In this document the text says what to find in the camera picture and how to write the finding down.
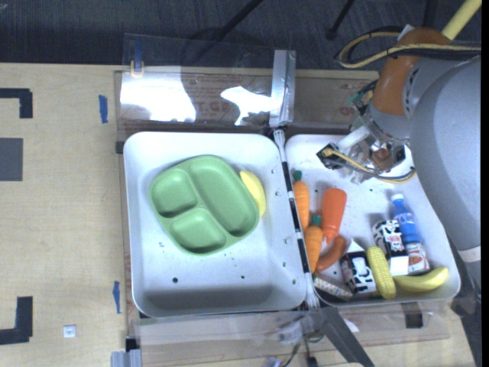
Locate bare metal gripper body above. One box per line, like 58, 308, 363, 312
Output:
353, 117, 408, 174

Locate white plastic tray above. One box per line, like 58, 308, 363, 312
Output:
122, 131, 309, 318
284, 133, 461, 307

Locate blue bottle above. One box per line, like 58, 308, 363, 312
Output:
390, 193, 423, 245

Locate orange bottle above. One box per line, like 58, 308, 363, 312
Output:
320, 187, 348, 245

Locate cow print can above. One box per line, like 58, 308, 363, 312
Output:
371, 219, 406, 261

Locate orange carrot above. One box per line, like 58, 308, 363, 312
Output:
292, 170, 310, 232
304, 214, 325, 275

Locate thin black and white rod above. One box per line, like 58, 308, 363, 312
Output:
273, 128, 320, 310

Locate red and white can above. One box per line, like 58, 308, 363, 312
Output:
404, 242, 431, 275

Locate white cube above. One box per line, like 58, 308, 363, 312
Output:
389, 255, 410, 277

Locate orange sausage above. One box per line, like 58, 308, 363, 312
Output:
315, 235, 348, 273

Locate yellow corn cob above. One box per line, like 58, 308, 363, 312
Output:
365, 245, 397, 300

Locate black and white milk carton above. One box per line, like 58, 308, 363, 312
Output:
338, 239, 377, 295

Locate patterned flat packet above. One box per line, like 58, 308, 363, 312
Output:
313, 277, 353, 302

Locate green divided plate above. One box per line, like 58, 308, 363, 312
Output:
147, 154, 261, 257

